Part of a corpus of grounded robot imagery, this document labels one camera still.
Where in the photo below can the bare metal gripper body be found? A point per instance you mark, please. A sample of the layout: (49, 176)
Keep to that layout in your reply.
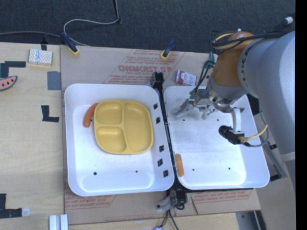
(204, 99)

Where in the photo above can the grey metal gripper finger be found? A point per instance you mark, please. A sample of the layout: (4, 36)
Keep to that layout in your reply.
(206, 112)
(184, 109)

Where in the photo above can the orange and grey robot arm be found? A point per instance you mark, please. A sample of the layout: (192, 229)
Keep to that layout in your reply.
(266, 75)

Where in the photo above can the red and white carton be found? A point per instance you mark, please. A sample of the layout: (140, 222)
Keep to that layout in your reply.
(185, 78)

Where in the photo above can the thin black and white rod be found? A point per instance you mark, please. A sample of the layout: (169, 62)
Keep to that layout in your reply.
(168, 133)

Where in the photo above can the white plastic tray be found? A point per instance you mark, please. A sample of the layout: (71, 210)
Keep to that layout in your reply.
(112, 174)
(211, 157)

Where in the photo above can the orange flat biscuit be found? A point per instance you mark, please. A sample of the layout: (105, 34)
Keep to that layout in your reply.
(179, 165)

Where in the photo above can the yellow divided plate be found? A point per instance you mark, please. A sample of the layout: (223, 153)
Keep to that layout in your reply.
(123, 127)

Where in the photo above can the brown cardboard board, red print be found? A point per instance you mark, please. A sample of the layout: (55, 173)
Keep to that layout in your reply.
(100, 63)

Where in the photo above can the orange sausage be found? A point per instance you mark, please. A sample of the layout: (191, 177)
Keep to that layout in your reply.
(87, 117)

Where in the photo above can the white and yellow patterned box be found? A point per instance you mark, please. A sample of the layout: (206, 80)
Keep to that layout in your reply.
(40, 57)

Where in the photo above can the red watermelon slice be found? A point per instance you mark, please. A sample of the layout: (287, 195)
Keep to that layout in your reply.
(7, 83)

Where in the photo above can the black cylinder on white bracket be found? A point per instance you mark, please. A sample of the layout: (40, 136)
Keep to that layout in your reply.
(230, 133)

